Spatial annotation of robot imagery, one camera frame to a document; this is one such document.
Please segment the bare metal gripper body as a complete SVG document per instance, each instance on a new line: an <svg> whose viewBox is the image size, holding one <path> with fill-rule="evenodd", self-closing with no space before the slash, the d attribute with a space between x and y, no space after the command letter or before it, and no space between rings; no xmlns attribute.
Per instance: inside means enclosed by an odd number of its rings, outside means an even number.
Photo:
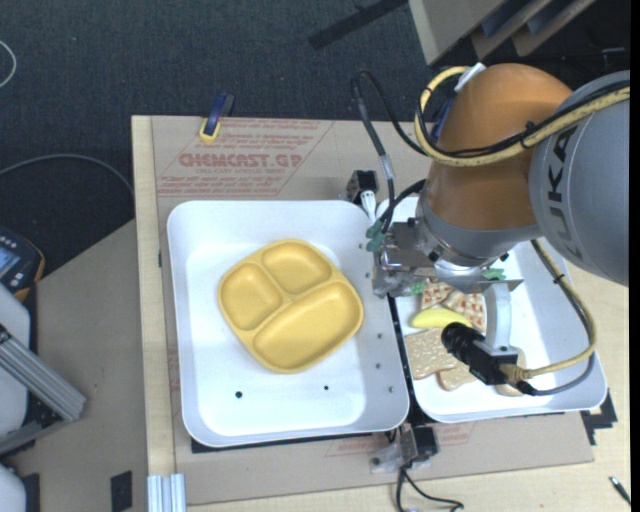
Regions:
<svg viewBox="0 0 640 512"><path fill-rule="evenodd" d="M477 292L482 275L523 240L521 227L470 228L440 218L395 222L378 252L378 269L406 272L415 285L427 278Z"/></svg>

